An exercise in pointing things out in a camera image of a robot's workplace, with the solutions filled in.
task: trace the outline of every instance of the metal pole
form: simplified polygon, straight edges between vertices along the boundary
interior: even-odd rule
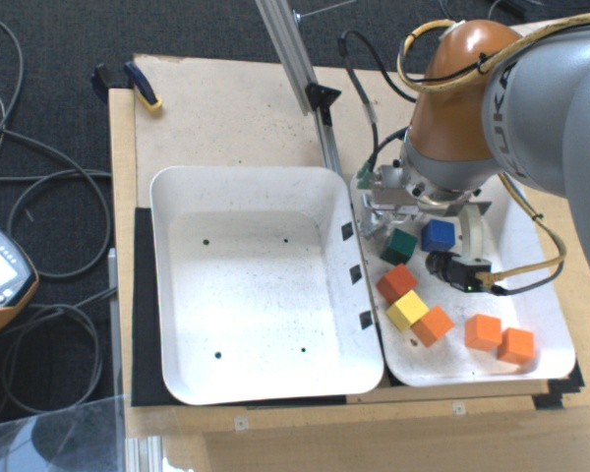
[[[286,76],[293,87],[304,115],[315,113],[317,134],[326,168],[341,175],[341,165],[334,139],[328,106],[313,108],[307,95],[307,87],[317,84],[317,77],[308,56],[308,51],[297,28],[293,10],[287,0],[256,0],[256,5],[265,21],[266,29],[279,56]]]

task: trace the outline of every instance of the yellow cable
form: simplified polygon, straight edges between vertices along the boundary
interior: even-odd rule
[[[437,28],[448,28],[453,24],[454,22],[451,20],[437,20],[425,23],[420,27],[414,29],[411,33],[408,34],[404,42],[404,48],[402,50],[402,59],[406,58],[409,49],[420,35],[424,34],[426,31],[429,30],[434,30]],[[478,79],[480,76],[487,74],[500,61],[508,58],[512,54],[515,54],[523,47],[526,47],[527,45],[536,42],[539,39],[544,38],[547,35],[550,35],[551,33],[555,33],[556,31],[583,25],[590,25],[590,13],[571,16],[568,18],[563,18],[560,20],[550,22],[547,25],[544,25],[543,27],[538,28],[532,31],[531,33],[528,33],[518,38],[512,44],[501,49],[498,53],[496,53],[490,59],[486,60],[486,62],[481,65],[481,72],[479,72],[477,68],[462,75],[461,77],[453,79],[452,81],[442,82],[438,84],[415,83],[408,79],[407,76],[404,75],[404,73],[402,72],[402,69],[400,68],[400,53],[398,52],[397,75],[399,76],[400,80],[407,85],[408,88],[416,90],[418,92],[441,92],[443,90],[459,88],[468,83],[471,83],[472,81]]]
[[[566,257],[566,245],[563,240],[558,236],[554,231],[552,231],[542,220],[542,216],[537,214],[533,208],[531,208],[528,204],[524,202],[524,200],[518,194],[518,191],[511,186],[509,181],[506,177],[500,173],[499,178],[501,179],[502,184],[507,189],[511,197],[518,203],[518,205],[524,210],[524,212],[531,217],[531,219],[538,224],[547,234],[551,237],[551,239],[555,242],[556,246],[558,247],[559,254],[557,257],[554,257],[548,261],[543,263],[531,264],[531,265],[523,265],[521,267],[516,267],[514,269],[509,269],[507,271],[501,272],[477,272],[476,277],[481,280],[482,286],[486,289],[492,288],[492,286],[497,282],[501,281],[507,277],[515,276],[517,274],[522,274],[524,272],[535,271],[538,269],[543,269],[545,267],[556,266],[559,263],[563,262]]]

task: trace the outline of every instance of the yellow cube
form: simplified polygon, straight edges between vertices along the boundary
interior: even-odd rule
[[[404,332],[424,317],[428,311],[428,306],[415,293],[415,290],[410,290],[389,306],[386,315],[396,327]]]

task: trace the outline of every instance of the green cube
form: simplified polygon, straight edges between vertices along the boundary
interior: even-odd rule
[[[408,263],[417,245],[417,238],[400,229],[393,229],[384,243],[381,259],[397,266]]]

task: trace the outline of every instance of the gray carpet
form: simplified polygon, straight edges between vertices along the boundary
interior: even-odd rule
[[[346,0],[289,0],[300,14]],[[584,12],[590,0],[539,0],[566,8],[517,1],[522,20],[496,11],[508,25]],[[487,0],[449,0],[457,19],[485,18]],[[367,36],[394,69],[399,39],[417,26],[443,17],[438,0],[357,0],[356,3],[305,19],[302,34],[313,63],[342,65],[336,38],[347,29]],[[119,85],[127,82],[124,62],[138,52],[276,62],[253,0],[0,0],[0,21],[19,39],[26,61],[22,96],[9,128],[61,149],[86,168],[109,171],[106,106],[90,86],[89,76],[105,63]],[[375,69],[358,44],[350,47],[357,68]],[[410,67],[425,68],[429,51],[416,50]],[[0,94],[9,98],[17,77],[17,57],[0,30]],[[65,167],[55,159],[7,141],[0,152],[0,176],[47,174]],[[101,181],[110,203],[110,184]],[[24,190],[0,185],[0,227]],[[69,271],[88,263],[104,241],[104,219],[94,194],[83,181],[50,184],[32,195],[16,219],[14,236],[36,266]],[[34,303],[76,303],[107,286],[106,260],[68,281],[42,281]],[[107,302],[86,309],[103,348],[103,371],[91,399],[112,394],[110,330]],[[30,316],[26,311],[19,323]],[[0,334],[0,369],[15,334]],[[13,379],[13,392],[26,403],[56,409],[83,393],[91,366],[91,341],[69,320],[58,319],[25,338]],[[0,401],[4,396],[0,384]],[[26,416],[8,402],[0,421]]]

